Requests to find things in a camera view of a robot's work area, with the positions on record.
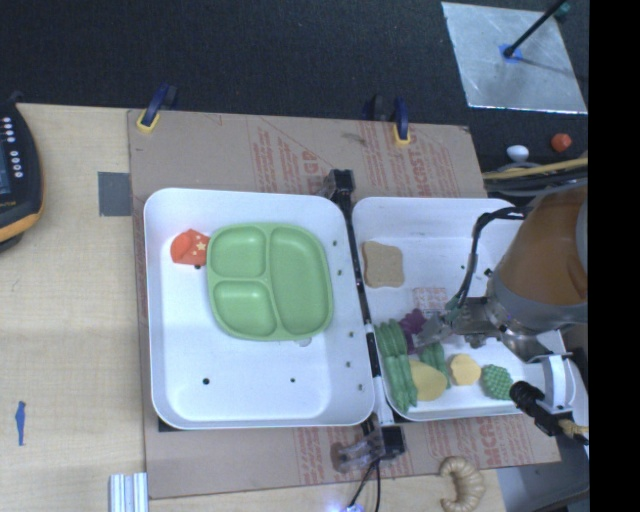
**black metal post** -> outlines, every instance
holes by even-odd
[[[553,13],[555,13],[558,9],[560,9],[560,6],[565,2],[566,0],[558,0],[555,4],[549,7],[545,11],[545,13],[540,17],[540,19],[538,19],[538,21],[536,21],[533,25],[531,25],[529,30],[527,30],[524,34],[522,34],[522,36],[520,36],[520,39],[518,39],[511,46],[508,46],[507,48],[504,49],[504,51],[502,52],[502,55],[504,55],[507,58],[511,57],[513,55],[513,52],[516,51],[516,48],[520,46],[531,34],[533,34],[538,29],[538,27],[540,27],[540,25],[542,25],[545,21],[547,21],[548,18],[553,16]]]

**black device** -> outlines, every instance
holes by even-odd
[[[44,206],[36,145],[16,99],[0,104],[0,252],[14,246]]]

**yellow toy potato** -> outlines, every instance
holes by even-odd
[[[449,366],[458,386],[470,386],[482,375],[482,368],[468,354],[458,354],[451,360]]]
[[[438,398],[447,389],[447,378],[433,366],[415,359],[409,359],[411,377],[418,388],[418,400],[430,402]]]

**wooden table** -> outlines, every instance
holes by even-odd
[[[131,217],[101,216],[98,173],[129,172],[125,109],[20,105],[46,174],[41,220],[0,253],[0,510],[109,510],[145,471]],[[24,444],[15,414],[24,402]],[[505,510],[483,471],[478,511]],[[338,511],[357,484],[153,500],[151,511]],[[380,510],[440,510],[438,476],[385,479]],[[375,482],[358,500],[375,503]]]

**black surface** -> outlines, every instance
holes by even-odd
[[[458,3],[542,13],[553,1]],[[588,106],[589,0],[569,6],[560,31]],[[469,126],[483,170],[507,163],[512,144],[539,163],[587,149],[588,116],[468,107],[439,1],[24,0],[2,9],[0,97],[144,108],[168,82],[180,110],[359,119],[381,94],[402,96],[411,122]],[[560,155],[549,144],[557,132],[574,141]]]

